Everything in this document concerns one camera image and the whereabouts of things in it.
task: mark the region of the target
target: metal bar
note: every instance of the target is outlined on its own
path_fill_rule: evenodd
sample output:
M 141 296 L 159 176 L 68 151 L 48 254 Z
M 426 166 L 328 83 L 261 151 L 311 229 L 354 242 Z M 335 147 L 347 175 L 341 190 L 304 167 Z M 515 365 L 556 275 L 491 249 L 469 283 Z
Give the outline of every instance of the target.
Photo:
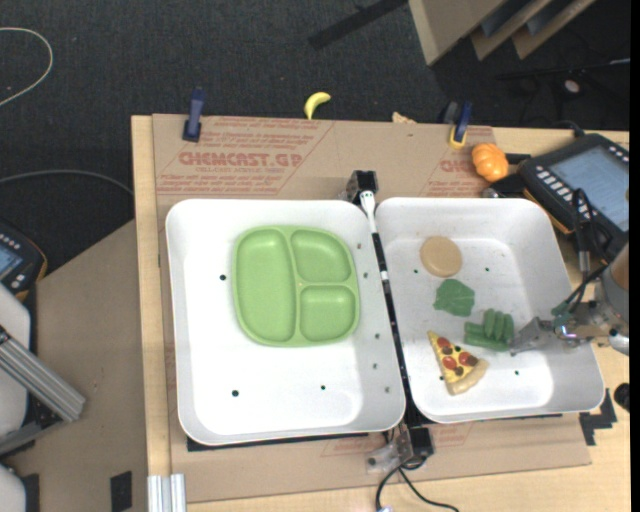
M 0 368 L 67 422 L 80 417 L 85 398 L 0 326 Z
M 39 437 L 42 432 L 44 432 L 44 429 L 35 421 L 33 421 L 21 427 L 20 430 L 15 430 L 1 437 L 0 457 L 6 455 L 7 453 L 11 453 L 13 450 L 17 450 L 21 446 L 24 446 L 25 444 L 33 441 L 34 439 Z
M 185 479 L 182 473 L 147 478 L 148 512 L 187 512 Z

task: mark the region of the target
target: toy orange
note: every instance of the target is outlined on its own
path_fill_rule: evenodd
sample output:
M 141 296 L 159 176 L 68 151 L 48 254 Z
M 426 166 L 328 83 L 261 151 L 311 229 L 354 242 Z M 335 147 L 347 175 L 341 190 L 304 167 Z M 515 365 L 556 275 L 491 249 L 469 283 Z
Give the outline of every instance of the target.
M 495 144 L 482 143 L 471 151 L 476 172 L 485 180 L 493 183 L 509 174 L 509 162 L 504 152 Z

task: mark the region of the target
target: cardboard box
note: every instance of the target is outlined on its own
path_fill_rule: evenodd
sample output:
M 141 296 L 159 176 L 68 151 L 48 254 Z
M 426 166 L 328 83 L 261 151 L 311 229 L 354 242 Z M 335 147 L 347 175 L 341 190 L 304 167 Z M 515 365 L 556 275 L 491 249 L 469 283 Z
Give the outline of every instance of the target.
M 532 35 L 526 26 L 521 27 L 513 36 L 513 44 L 521 59 L 531 55 L 558 30 L 589 7 L 595 0 L 574 0 L 549 21 L 539 32 Z
M 431 66 L 505 0 L 409 0 L 427 65 Z
M 527 3 L 496 32 L 489 36 L 485 35 L 482 28 L 475 29 L 470 35 L 470 38 L 478 59 L 484 60 L 488 57 L 551 1 L 552 0 L 533 0 Z

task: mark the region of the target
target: beige cookie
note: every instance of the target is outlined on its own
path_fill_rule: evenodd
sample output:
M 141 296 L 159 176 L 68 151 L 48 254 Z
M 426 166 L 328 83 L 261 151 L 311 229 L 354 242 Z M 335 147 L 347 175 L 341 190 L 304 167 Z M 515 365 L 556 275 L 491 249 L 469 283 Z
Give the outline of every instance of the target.
M 420 260 L 434 276 L 451 277 L 462 268 L 462 253 L 444 236 L 429 238 L 420 248 Z

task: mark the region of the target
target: cardboard sheet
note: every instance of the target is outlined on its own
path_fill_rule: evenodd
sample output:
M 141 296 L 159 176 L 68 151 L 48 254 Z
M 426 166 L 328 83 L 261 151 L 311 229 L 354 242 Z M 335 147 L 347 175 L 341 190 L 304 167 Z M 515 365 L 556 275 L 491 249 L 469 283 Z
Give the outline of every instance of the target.
M 389 197 L 478 197 L 471 148 L 494 142 L 470 127 L 467 145 L 447 144 L 449 127 L 382 122 L 206 117 L 199 143 L 182 140 L 186 117 L 154 115 L 167 391 L 172 470 L 184 473 L 190 503 L 377 485 L 367 454 L 381 434 L 189 451 L 177 417 L 171 296 L 164 219 L 191 197 L 339 199 L 354 170 L 375 170 L 378 202 Z M 416 480 L 589 464 L 577 415 L 432 425 L 436 455 Z

